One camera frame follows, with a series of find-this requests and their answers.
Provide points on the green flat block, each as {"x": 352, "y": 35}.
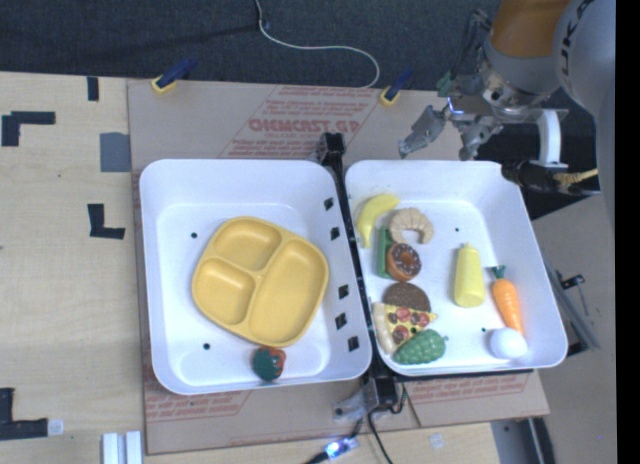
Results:
{"x": 382, "y": 257}

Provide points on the green grapes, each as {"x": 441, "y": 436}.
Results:
{"x": 420, "y": 348}

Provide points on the brown doughnut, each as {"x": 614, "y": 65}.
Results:
{"x": 400, "y": 269}

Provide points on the orange carrot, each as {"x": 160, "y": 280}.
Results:
{"x": 506, "y": 299}

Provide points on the black cylinder on white bracket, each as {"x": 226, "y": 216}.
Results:
{"x": 550, "y": 137}

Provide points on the brown round biscuit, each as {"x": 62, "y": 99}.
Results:
{"x": 406, "y": 296}

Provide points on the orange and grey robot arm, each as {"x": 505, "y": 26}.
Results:
{"x": 540, "y": 12}

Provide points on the pizza slice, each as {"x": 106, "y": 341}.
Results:
{"x": 397, "y": 324}

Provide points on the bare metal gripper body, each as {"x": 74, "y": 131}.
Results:
{"x": 505, "y": 99}

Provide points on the yellow bottle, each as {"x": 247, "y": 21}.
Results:
{"x": 469, "y": 277}

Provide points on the white egg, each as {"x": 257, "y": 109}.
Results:
{"x": 507, "y": 343}

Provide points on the yellow banana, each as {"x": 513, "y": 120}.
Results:
{"x": 370, "y": 212}

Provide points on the tan croissant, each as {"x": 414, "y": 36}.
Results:
{"x": 412, "y": 219}

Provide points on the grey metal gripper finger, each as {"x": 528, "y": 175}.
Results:
{"x": 475, "y": 139}
{"x": 425, "y": 129}

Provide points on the yellow divided plate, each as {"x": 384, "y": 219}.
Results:
{"x": 285, "y": 292}

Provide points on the brown cardboard board red print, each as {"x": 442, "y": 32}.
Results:
{"x": 200, "y": 122}

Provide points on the red and green strawberry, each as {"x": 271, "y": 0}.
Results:
{"x": 268, "y": 363}

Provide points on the white plastic tray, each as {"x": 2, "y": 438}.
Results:
{"x": 180, "y": 277}
{"x": 450, "y": 202}

